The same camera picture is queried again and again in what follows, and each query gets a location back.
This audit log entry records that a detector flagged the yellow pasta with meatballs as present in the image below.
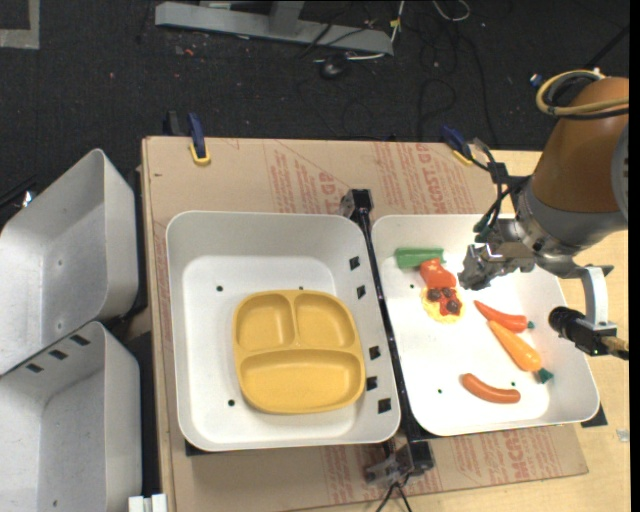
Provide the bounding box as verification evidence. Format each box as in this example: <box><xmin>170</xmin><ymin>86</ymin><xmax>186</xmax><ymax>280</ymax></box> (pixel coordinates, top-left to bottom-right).
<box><xmin>419</xmin><ymin>285</ymin><xmax>466</xmax><ymax>325</ymax></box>

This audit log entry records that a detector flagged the orange sausage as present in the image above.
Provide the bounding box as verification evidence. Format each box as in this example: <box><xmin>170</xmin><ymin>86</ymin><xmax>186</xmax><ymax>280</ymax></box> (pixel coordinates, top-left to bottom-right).
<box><xmin>460</xmin><ymin>372</ymin><xmax>522</xmax><ymax>405</ymax></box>

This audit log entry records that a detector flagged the black block with thin wires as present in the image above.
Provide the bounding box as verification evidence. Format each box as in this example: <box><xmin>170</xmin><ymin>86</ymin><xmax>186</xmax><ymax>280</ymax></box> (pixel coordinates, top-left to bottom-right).
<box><xmin>339</xmin><ymin>188</ymin><xmax>375</xmax><ymax>219</ymax></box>
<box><xmin>363</xmin><ymin>439</ymin><xmax>435</xmax><ymax>485</ymax></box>

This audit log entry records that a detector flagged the white plastic tray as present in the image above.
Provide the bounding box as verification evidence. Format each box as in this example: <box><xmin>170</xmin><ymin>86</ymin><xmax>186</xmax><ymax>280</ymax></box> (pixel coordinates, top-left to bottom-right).
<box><xmin>371</xmin><ymin>213</ymin><xmax>601</xmax><ymax>438</ymax></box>
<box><xmin>165</xmin><ymin>210</ymin><xmax>403</xmax><ymax>453</ymax></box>

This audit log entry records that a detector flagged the small dark orange carrot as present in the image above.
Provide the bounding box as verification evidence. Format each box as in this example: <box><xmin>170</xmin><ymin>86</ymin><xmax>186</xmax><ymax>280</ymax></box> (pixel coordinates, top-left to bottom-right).
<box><xmin>473</xmin><ymin>299</ymin><xmax>536</xmax><ymax>334</ymax></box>

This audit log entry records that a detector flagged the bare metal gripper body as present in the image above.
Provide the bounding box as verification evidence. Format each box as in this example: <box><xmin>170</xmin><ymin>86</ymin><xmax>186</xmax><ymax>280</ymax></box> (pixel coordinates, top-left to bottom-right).
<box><xmin>480</xmin><ymin>219</ymin><xmax>585</xmax><ymax>278</ymax></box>

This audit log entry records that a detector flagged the brown cardboard board red print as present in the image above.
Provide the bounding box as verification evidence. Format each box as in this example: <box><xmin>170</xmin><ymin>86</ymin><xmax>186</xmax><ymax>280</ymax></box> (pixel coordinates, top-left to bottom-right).
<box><xmin>141</xmin><ymin>135</ymin><xmax>590</xmax><ymax>512</ymax></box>

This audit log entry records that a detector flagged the yellow divided plate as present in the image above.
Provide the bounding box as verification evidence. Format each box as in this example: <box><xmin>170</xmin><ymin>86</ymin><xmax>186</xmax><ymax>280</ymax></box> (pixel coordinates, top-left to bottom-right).
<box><xmin>231</xmin><ymin>289</ymin><xmax>368</xmax><ymax>415</ymax></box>

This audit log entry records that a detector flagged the green toy pepper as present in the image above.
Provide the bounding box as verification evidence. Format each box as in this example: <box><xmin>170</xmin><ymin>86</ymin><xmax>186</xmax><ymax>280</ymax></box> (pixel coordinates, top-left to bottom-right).
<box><xmin>394</xmin><ymin>246</ymin><xmax>447</xmax><ymax>270</ymax></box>

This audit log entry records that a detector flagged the red toy food piece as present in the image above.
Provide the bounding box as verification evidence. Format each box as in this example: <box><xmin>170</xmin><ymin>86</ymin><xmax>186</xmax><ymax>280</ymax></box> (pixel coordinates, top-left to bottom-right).
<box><xmin>418</xmin><ymin>257</ymin><xmax>458</xmax><ymax>291</ymax></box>

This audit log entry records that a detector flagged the large light orange carrot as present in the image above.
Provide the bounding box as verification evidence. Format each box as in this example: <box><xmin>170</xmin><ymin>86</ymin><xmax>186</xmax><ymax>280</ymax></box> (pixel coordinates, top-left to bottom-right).
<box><xmin>488</xmin><ymin>319</ymin><xmax>555</xmax><ymax>385</ymax></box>

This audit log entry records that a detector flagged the black cylinder on white bracket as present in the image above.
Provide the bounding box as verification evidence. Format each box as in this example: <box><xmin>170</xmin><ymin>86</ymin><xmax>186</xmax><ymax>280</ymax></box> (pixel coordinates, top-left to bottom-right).
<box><xmin>548</xmin><ymin>266</ymin><xmax>619</xmax><ymax>357</ymax></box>

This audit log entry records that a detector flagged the thin black rod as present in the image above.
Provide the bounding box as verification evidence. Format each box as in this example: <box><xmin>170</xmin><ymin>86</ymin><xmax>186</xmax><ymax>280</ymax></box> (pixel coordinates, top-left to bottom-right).
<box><xmin>355</xmin><ymin>209</ymin><xmax>417</xmax><ymax>444</ymax></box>

